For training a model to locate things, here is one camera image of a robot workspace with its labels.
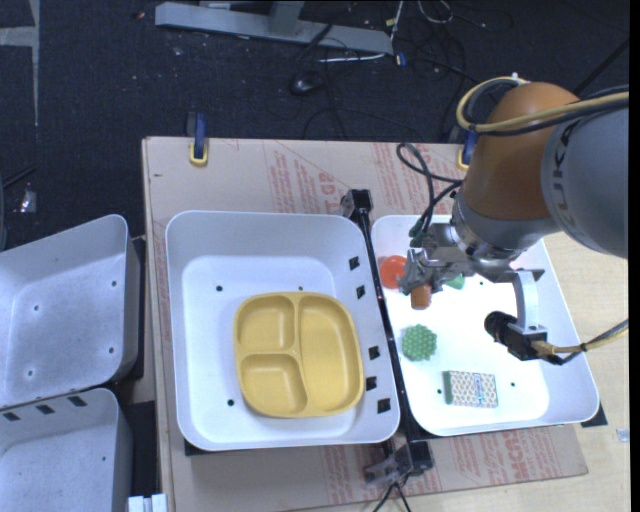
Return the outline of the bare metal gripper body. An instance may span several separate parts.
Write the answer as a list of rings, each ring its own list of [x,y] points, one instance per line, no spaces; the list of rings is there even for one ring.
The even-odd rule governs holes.
[[[447,270],[448,280],[458,275],[480,274],[497,280],[520,255],[520,249],[505,249],[480,239],[465,225],[453,221],[433,222],[427,228],[410,230],[410,249],[424,249],[427,266]]]

